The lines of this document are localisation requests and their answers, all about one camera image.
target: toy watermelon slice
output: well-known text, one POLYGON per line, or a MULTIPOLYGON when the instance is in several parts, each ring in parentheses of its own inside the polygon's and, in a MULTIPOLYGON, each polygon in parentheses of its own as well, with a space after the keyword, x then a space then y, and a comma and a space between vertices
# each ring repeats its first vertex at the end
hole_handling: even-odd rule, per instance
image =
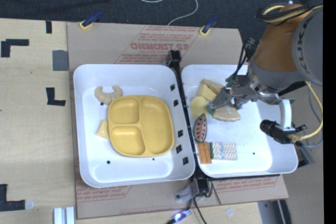
POLYGON ((206 116, 203 113, 199 116, 194 125, 194 136, 197 142, 203 143, 206 137, 207 122, 206 116))

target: yellow divided dish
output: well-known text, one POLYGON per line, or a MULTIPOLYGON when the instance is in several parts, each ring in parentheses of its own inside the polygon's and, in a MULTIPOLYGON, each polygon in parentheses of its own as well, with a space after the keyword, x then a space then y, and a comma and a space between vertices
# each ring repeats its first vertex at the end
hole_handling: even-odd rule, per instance
POLYGON ((174 145, 174 128, 166 103, 148 95, 118 97, 109 105, 113 148, 131 157, 159 156, 174 145))

